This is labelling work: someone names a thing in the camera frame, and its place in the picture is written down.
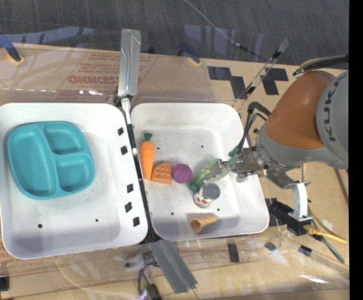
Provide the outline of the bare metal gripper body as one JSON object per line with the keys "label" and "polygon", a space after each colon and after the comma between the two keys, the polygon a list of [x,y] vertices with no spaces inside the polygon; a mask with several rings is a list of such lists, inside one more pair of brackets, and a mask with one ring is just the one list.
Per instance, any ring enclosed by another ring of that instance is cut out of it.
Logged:
{"label": "bare metal gripper body", "polygon": [[230,170],[236,174],[237,182],[244,182],[249,176],[263,176],[264,171],[255,160],[253,151],[249,147],[242,148],[239,155],[233,155],[230,159]]}

